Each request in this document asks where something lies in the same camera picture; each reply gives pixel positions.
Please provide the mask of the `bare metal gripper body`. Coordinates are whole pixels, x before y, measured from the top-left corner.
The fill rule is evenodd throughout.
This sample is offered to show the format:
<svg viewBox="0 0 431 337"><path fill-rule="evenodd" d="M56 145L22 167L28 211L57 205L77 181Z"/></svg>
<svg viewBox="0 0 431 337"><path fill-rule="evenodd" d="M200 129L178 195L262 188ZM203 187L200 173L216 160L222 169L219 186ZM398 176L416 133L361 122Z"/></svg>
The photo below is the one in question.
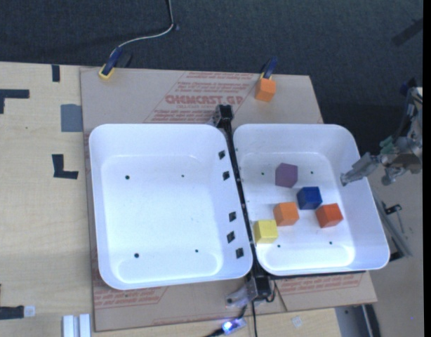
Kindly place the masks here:
<svg viewBox="0 0 431 337"><path fill-rule="evenodd" d="M423 137L403 128L380 142L380 162L386 174L419 173L423 167Z"/></svg>

